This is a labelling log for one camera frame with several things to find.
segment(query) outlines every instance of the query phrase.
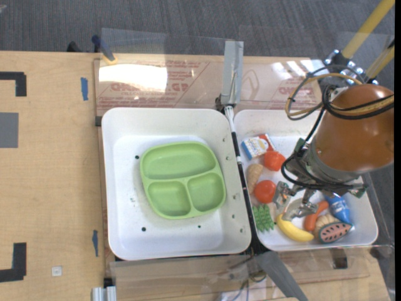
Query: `yellow rod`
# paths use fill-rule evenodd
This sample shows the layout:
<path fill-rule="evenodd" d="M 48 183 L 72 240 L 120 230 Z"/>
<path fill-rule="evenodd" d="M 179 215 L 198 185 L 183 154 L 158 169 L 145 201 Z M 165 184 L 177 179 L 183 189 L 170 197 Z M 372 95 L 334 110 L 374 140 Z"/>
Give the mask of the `yellow rod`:
<path fill-rule="evenodd" d="M 366 76 L 369 78 L 375 78 L 381 70 L 387 66 L 387 64 L 394 58 L 395 46 L 390 49 L 386 49 L 377 59 L 366 69 Z"/>
<path fill-rule="evenodd" d="M 377 27 L 379 22 L 381 22 L 394 4 L 395 0 L 380 1 L 365 23 L 361 26 L 355 36 L 342 51 L 342 54 L 345 58 L 352 58 L 359 47 L 361 47 L 362 43 L 368 38 L 368 35 Z"/>

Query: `toy banana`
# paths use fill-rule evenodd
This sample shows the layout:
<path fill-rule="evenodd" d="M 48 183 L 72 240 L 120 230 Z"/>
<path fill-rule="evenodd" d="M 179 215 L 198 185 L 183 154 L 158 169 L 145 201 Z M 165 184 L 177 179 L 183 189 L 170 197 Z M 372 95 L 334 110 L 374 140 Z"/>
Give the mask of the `toy banana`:
<path fill-rule="evenodd" d="M 282 219 L 283 214 L 280 214 L 276 218 L 279 229 L 289 238 L 298 242 L 308 242 L 313 240 L 314 236 L 312 233 L 297 228 L 292 222 L 285 221 Z"/>

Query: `gray square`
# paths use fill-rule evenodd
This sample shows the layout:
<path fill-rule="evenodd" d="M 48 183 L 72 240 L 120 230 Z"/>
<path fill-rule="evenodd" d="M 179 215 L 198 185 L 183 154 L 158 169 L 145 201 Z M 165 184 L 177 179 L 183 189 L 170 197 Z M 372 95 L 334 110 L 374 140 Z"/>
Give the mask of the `gray square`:
<path fill-rule="evenodd" d="M 18 148 L 18 113 L 0 112 L 0 148 Z"/>

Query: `floor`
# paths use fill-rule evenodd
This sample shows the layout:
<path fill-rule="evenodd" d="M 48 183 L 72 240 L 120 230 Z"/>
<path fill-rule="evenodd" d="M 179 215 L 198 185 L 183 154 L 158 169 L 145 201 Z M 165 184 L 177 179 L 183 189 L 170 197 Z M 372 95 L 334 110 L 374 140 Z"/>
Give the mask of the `floor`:
<path fill-rule="evenodd" d="M 352 39 L 381 0 L 0 0 L 0 50 L 66 51 L 70 42 L 94 50 L 105 29 L 234 39 L 244 55 L 325 59 Z M 395 8 L 381 19 L 352 60 L 368 68 L 395 35 Z M 215 53 L 205 44 L 171 53 Z M 394 60 L 376 77 L 394 90 Z M 395 248 L 394 168 L 367 176 L 383 211 L 378 244 Z M 388 257 L 383 272 L 388 271 Z"/>

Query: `black corner marker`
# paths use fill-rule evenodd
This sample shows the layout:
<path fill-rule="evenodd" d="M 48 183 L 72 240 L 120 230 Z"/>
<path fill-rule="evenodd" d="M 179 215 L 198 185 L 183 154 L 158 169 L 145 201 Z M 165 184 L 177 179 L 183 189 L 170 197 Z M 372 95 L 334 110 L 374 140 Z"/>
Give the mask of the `black corner marker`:
<path fill-rule="evenodd" d="M 0 80 L 15 80 L 15 96 L 26 97 L 26 75 L 20 71 L 0 71 Z"/>
<path fill-rule="evenodd" d="M 0 283 L 24 280 L 26 275 L 26 243 L 14 243 L 12 267 L 0 270 Z"/>

